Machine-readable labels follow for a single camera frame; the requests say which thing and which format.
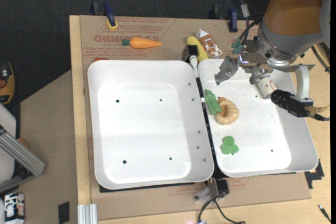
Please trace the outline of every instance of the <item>orange and black object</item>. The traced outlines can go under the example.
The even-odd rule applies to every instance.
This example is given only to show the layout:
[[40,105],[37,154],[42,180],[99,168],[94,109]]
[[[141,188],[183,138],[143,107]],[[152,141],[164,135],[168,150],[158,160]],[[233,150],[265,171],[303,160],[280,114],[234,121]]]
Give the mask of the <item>orange and black object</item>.
[[0,103],[8,105],[14,96],[15,78],[11,64],[0,60]]

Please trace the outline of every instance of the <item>wooden table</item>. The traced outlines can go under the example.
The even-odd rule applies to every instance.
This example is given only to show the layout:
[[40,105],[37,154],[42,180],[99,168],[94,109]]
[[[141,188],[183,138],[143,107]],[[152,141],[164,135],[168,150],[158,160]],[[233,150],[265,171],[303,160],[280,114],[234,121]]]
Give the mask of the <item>wooden table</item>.
[[[184,25],[193,19],[185,19]],[[218,31],[227,31],[227,21],[203,20],[204,23],[216,24]],[[73,105],[75,116],[75,140],[77,162],[77,191],[78,204],[91,204],[90,177],[87,150],[87,130],[85,114],[85,97],[83,93],[83,68],[80,16],[70,16],[70,42],[72,62]],[[324,71],[311,51],[297,63],[314,63],[316,66],[310,71],[310,98],[315,106],[330,104],[330,75]],[[331,216],[331,171],[330,171],[330,122],[318,122],[307,119],[307,123],[314,140],[324,171],[322,180],[313,182],[311,199],[277,202],[242,207],[225,208],[225,214],[234,220],[245,220],[247,223],[328,223],[318,208],[322,205]],[[99,223],[196,223],[197,211],[179,212],[162,215],[142,216],[133,218],[102,220]],[[204,211],[202,218],[208,223],[226,223],[217,209]]]

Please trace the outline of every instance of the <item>yellow corn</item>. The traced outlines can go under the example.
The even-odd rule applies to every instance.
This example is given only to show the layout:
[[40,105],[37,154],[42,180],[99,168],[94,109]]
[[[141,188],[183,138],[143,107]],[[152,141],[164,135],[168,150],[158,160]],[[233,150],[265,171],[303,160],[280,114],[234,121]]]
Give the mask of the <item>yellow corn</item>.
[[188,45],[196,45],[198,48],[198,56],[197,61],[200,62],[202,60],[208,59],[208,54],[205,52],[202,44],[198,41],[198,39],[194,36],[190,36],[187,38]]

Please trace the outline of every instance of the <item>orange carrot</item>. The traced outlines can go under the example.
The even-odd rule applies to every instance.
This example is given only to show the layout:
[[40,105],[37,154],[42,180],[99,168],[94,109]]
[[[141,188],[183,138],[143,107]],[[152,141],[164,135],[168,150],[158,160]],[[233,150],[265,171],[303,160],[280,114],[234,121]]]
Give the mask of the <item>orange carrot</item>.
[[135,49],[147,49],[162,46],[162,43],[142,37],[132,37],[131,40],[123,39],[122,45],[131,45]]

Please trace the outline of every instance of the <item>toy carrot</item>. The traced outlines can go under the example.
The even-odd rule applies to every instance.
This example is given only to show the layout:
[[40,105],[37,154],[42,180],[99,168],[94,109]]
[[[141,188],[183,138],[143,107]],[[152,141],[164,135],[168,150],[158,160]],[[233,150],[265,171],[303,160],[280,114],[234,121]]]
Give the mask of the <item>toy carrot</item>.
[[131,40],[123,39],[122,45],[131,45],[135,49],[147,49],[162,46],[162,43],[142,37],[132,37]]

